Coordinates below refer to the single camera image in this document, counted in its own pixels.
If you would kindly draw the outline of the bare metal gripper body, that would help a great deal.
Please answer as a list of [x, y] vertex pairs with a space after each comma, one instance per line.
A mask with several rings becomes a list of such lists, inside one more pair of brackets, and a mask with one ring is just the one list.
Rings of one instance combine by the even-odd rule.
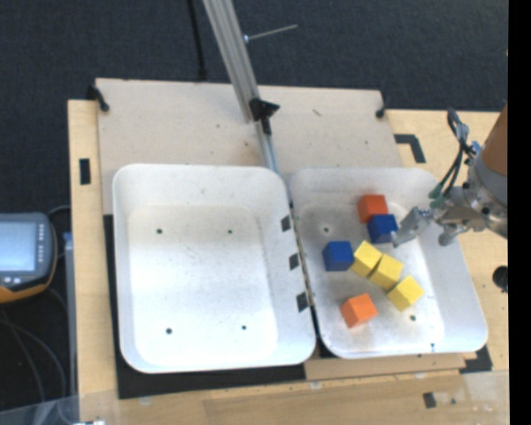
[[438, 225], [461, 224], [467, 231], [487, 229], [502, 238], [508, 236], [507, 204], [479, 178], [453, 187], [445, 197], [435, 199], [432, 207]]

